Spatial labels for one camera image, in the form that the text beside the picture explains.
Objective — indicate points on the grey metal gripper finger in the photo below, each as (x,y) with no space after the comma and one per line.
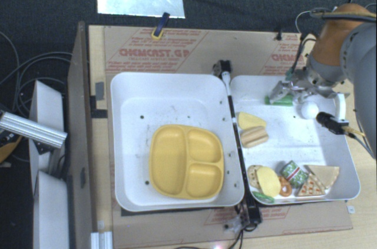
(278,92)
(301,95)

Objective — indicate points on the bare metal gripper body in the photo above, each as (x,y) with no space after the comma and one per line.
(309,83)

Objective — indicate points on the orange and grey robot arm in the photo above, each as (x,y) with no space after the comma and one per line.
(360,65)

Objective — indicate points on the green rectangular block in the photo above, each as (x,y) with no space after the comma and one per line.
(284,101)

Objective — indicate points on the white ball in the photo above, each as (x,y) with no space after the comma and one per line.
(309,110)

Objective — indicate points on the yellow cheese wedge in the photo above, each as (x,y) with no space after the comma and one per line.
(250,120)

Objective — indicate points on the white plastic tray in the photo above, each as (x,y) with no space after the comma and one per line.
(297,142)
(132,136)

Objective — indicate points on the tan hot dog bun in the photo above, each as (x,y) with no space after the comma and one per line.
(254,136)

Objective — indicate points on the thin black and white rod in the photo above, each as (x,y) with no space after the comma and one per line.
(235,124)

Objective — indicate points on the green and white can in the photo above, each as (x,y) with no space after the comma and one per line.
(293,173)

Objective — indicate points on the tan triangular bread slice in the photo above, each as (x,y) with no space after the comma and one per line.
(324,174)

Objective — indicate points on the round tan cracker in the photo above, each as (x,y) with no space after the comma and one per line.
(252,174)

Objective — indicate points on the yellow potato chip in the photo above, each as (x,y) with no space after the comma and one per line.
(268,181)

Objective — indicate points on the brown pretzel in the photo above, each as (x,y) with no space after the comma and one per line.
(285,187)

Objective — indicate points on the pizza slice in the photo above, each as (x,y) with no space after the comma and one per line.
(310,188)

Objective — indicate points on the brown cardboard board, red print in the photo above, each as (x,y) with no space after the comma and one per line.
(182,53)

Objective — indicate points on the green leaf-shaped toy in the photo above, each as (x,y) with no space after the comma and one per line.
(263,197)

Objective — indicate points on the yellow divided plate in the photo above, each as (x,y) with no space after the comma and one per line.
(176,159)

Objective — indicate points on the black cylinder on white bracket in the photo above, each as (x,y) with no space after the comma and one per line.
(331,123)

